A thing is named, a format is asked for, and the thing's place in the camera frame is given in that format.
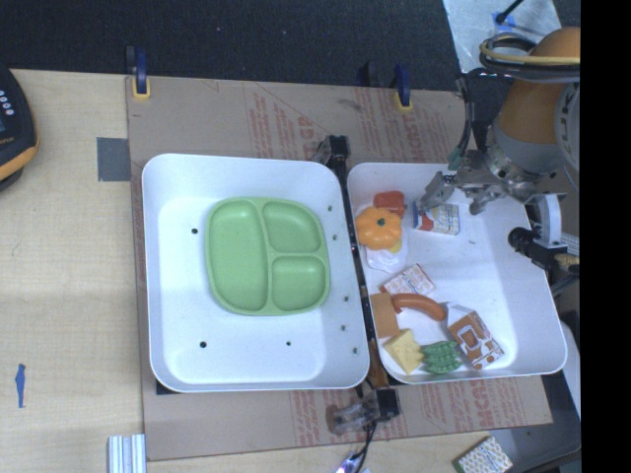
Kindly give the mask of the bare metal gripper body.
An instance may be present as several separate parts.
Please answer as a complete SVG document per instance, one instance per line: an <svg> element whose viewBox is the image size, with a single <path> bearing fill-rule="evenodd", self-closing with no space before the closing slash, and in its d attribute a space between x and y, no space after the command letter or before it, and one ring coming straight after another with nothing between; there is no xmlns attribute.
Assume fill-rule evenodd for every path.
<svg viewBox="0 0 631 473"><path fill-rule="evenodd" d="M459 164L454 184L475 201L505 196L527 201L545 177L546 173L524 169L501 150L469 150Z"/></svg>

